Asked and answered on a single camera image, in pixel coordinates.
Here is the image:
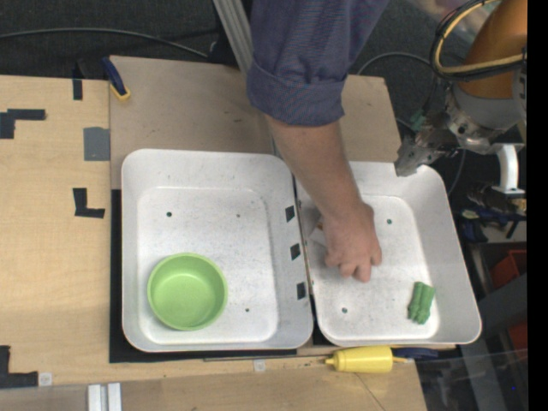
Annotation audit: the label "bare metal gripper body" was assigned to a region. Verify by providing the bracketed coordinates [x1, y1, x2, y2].
[411, 99, 511, 163]

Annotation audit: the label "person's hand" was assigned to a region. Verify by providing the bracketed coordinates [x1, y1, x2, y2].
[320, 200, 384, 284]

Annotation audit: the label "white plastic tray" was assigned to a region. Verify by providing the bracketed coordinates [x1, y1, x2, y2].
[295, 160, 484, 348]
[121, 147, 315, 354]

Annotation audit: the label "green toy vegetable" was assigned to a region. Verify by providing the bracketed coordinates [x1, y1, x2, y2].
[407, 281, 437, 326]

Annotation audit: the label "yellow squeeze bottle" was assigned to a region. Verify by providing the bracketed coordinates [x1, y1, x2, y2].
[324, 345, 408, 375]

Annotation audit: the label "brown cardboard board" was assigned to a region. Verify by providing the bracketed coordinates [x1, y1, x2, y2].
[109, 55, 457, 357]

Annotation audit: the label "green bowl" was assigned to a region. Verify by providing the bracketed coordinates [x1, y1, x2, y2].
[146, 252, 229, 332]

